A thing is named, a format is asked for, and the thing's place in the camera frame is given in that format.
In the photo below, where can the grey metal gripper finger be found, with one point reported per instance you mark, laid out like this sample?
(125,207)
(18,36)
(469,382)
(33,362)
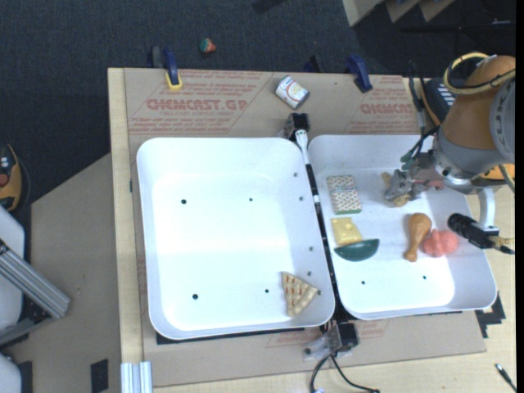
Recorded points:
(408,180)
(392,191)

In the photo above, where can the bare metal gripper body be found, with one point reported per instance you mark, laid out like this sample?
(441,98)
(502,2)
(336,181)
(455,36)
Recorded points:
(430,174)

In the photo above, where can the tan toy bread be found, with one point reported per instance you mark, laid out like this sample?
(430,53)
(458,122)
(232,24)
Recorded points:
(403,201)

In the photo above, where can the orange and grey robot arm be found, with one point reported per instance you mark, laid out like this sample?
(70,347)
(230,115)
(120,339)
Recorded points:
(471,113)

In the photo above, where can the brown chicken drumstick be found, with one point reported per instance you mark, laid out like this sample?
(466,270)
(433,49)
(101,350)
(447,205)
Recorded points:
(418,229)

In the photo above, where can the patterned cracker packet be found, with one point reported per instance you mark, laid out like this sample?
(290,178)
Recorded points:
(344,195)

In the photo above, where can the yellow cheese wedge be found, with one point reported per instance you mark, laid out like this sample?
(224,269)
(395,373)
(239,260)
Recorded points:
(346,231)

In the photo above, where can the dark green slice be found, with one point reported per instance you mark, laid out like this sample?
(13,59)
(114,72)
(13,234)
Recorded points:
(358,251)

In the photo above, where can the pink lumpy toy food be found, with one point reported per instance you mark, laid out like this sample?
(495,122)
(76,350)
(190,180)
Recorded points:
(440,243)

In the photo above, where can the thin black and white rod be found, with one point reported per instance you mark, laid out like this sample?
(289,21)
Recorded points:
(317,203)

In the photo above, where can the white plastic tray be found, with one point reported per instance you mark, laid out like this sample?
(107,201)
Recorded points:
(393,289)
(229,240)

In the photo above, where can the small white can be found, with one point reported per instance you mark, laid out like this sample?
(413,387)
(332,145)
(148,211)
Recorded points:
(291,91)

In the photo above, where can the tan pie slice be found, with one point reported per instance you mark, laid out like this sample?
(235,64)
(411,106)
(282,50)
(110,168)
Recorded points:
(296,295)

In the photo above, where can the brown cardboard board red print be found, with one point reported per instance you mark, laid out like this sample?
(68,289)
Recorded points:
(213,109)

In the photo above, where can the red and green toy strawberry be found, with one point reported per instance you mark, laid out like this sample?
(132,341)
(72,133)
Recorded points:
(207,45)

